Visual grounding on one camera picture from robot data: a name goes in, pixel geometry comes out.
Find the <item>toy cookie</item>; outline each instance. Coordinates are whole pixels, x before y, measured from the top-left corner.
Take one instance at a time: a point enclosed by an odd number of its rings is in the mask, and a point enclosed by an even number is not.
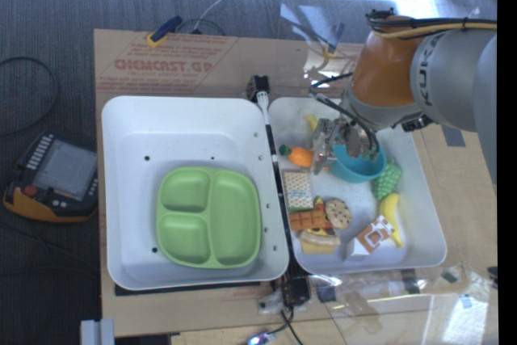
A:
[[[352,213],[344,201],[330,199],[325,203],[325,213],[335,229],[346,229],[352,220]]]

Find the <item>toy food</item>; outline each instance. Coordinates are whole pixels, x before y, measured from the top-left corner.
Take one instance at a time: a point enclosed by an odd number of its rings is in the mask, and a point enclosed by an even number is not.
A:
[[[313,227],[311,229],[307,229],[309,233],[312,233],[316,236],[335,236],[336,232],[332,227]]]
[[[352,213],[344,201],[331,199],[325,203],[325,213],[335,229],[346,229],[352,220]]]
[[[314,208],[305,212],[292,212],[289,214],[291,230],[306,230],[318,228],[325,224],[325,212]]]
[[[395,161],[392,160],[386,164],[383,173],[373,180],[373,195],[376,199],[382,200],[390,192],[393,191],[401,178],[402,170]]]
[[[283,171],[282,183],[284,184],[289,210],[310,210],[313,208],[308,171]]]
[[[301,251],[304,255],[333,255],[335,246],[319,246],[300,240]]]
[[[310,128],[314,131],[317,127],[317,120],[314,115],[307,115],[305,119],[310,123]]]
[[[323,199],[318,196],[314,199],[314,208],[318,208],[325,212],[325,203],[323,202]],[[321,229],[330,229],[332,230],[332,234],[334,233],[334,227],[332,226],[332,223],[330,223],[329,218],[326,216],[325,212],[325,224],[321,227]]]
[[[398,194],[389,193],[384,199],[380,201],[379,214],[384,216],[394,231],[389,236],[397,243],[397,247],[403,247],[404,242],[401,240],[400,232],[398,231],[397,219],[395,218],[395,209],[398,204]]]
[[[289,148],[286,145],[281,145],[280,155],[287,155],[290,162],[296,164],[297,166],[310,168],[313,162],[313,152],[302,148],[302,147],[292,147]]]
[[[394,231],[386,217],[379,215],[361,233],[350,240],[346,248],[346,259],[361,260],[371,255]]]
[[[322,234],[314,234],[310,231],[302,231],[300,233],[300,240],[302,242],[307,242],[312,245],[316,246],[332,246],[336,247],[341,244],[341,239],[334,235],[334,236],[326,236]]]

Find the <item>green toy vegetable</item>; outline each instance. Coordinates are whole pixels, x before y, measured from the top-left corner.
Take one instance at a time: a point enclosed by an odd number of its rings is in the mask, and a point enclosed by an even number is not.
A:
[[[381,200],[393,191],[401,178],[402,169],[392,160],[386,164],[385,170],[378,178],[373,180],[373,195]]]

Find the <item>tan cardboard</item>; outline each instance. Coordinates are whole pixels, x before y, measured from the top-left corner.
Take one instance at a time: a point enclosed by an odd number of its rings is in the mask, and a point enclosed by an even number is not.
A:
[[[185,334],[181,339],[188,344],[206,343],[206,338],[215,343],[244,343],[248,338],[242,338],[241,334],[258,332],[263,326],[276,327],[282,322],[280,316],[259,316],[257,309],[257,299],[268,292],[268,283],[192,292],[115,295],[115,284],[107,272],[101,111],[103,105],[117,95],[240,97],[244,95],[250,76],[256,74],[270,77],[274,87],[272,99],[277,95],[306,96],[310,78],[317,75],[312,72],[313,68],[323,59],[319,44],[170,34],[163,48],[148,51],[144,46],[146,32],[95,30],[94,35],[103,318],[114,319],[116,336],[190,331],[192,334]],[[340,45],[339,50],[343,59],[348,60],[349,67],[353,68],[361,48],[358,44]],[[330,69],[336,74],[342,67],[343,61],[330,63]],[[340,85],[336,82],[328,90],[329,96],[338,96]],[[448,243],[448,255],[443,265],[470,264],[486,276],[488,266],[498,265],[497,198],[477,134],[463,135],[465,147],[447,147],[438,125],[413,133]],[[306,327],[314,331],[311,337],[325,338],[326,324],[334,325],[330,309],[336,306],[340,304],[322,304],[313,294],[306,309],[296,314],[296,328],[302,332],[303,321],[317,321],[308,322]],[[411,313],[423,321],[414,326],[406,324],[408,314],[390,313],[383,317],[387,319],[381,319],[388,334],[386,340],[404,338],[407,343],[422,340],[427,311],[420,309]],[[340,334],[353,339],[346,343],[368,343],[369,336],[364,327],[369,326],[370,318],[344,318],[341,321]],[[322,332],[318,335],[319,326]],[[239,334],[225,341],[228,338],[225,328],[238,328]],[[207,334],[194,333],[202,330],[209,331]],[[340,343],[334,341],[337,340],[334,334],[330,335],[334,338],[333,343]],[[486,338],[498,338],[497,294],[493,292],[485,335]]]

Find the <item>green plate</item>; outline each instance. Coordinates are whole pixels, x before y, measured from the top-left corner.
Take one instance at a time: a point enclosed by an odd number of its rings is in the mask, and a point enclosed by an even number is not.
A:
[[[211,269],[243,267],[260,248],[257,188],[234,170],[177,168],[160,184],[156,226],[158,244],[173,262]]]

